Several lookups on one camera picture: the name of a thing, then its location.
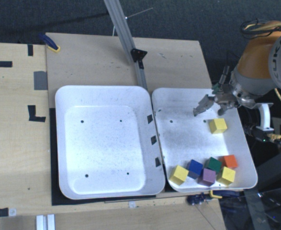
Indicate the purple cube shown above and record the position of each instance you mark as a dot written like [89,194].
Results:
[207,176]

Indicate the green cube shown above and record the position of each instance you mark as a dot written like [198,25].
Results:
[213,164]

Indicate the black cylinder on white bracket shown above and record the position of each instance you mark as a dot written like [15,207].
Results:
[265,115]

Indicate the yellow cube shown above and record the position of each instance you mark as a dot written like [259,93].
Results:
[218,126]
[179,175]
[226,175]

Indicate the white plastic tray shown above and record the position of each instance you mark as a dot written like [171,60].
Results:
[104,147]
[188,138]

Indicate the orange cube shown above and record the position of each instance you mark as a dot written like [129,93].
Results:
[230,161]

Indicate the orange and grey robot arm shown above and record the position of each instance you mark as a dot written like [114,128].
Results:
[256,56]

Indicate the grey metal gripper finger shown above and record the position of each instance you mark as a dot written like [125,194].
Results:
[203,104]
[225,108]

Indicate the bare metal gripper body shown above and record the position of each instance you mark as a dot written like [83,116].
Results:
[227,96]

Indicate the pale wood board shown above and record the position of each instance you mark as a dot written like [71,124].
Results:
[92,61]

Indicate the blue cube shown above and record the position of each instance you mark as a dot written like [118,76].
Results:
[194,168]

